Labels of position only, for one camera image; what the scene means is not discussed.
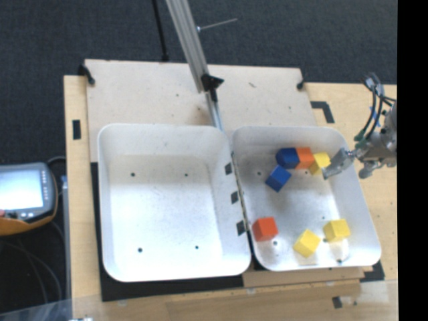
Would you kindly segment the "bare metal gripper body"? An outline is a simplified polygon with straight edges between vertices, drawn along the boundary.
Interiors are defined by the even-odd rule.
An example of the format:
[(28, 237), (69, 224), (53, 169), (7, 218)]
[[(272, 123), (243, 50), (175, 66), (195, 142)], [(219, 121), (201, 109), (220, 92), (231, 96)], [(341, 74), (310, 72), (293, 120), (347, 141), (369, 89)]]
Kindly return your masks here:
[(378, 167), (395, 167), (397, 164), (397, 107), (394, 103), (385, 114), (379, 131), (374, 131), (368, 140), (356, 145), (356, 157), (362, 163), (376, 163)]

